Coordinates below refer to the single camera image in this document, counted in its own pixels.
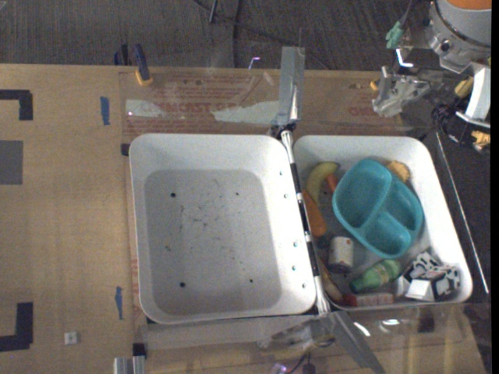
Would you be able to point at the white small can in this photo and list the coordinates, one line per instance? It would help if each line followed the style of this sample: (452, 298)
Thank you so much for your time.
(341, 253)

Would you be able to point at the white plastic tray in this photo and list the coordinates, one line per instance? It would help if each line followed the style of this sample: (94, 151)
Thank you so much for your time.
(210, 228)
(436, 209)

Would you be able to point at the green bottle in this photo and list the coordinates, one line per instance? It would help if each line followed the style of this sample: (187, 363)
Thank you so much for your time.
(376, 276)

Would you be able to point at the brown cardboard board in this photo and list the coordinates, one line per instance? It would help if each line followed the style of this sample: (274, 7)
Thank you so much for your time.
(187, 99)

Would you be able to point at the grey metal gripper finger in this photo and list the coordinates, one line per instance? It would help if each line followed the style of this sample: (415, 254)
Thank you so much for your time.
(401, 94)
(385, 84)

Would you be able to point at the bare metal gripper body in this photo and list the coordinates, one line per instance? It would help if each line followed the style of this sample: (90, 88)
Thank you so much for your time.
(448, 49)

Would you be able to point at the small red sausage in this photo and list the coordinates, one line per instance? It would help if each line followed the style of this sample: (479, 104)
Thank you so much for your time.
(331, 182)

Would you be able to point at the beige and brown bread stick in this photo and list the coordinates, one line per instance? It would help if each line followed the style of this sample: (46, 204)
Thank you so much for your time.
(331, 286)

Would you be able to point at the black cylinder on white bracket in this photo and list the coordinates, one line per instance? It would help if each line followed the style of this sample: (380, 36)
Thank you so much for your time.
(477, 96)

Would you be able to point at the orange carrot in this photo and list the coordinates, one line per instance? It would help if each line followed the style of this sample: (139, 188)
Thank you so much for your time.
(315, 216)

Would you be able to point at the blue divided plate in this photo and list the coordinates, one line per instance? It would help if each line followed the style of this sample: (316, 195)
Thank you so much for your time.
(374, 205)

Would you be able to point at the tan biscuit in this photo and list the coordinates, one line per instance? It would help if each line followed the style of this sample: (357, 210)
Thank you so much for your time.
(399, 170)

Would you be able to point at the yellow banana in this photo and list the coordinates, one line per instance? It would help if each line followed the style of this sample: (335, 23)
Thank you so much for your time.
(316, 177)

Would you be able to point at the small white square block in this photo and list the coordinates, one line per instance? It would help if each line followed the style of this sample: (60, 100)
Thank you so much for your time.
(72, 337)

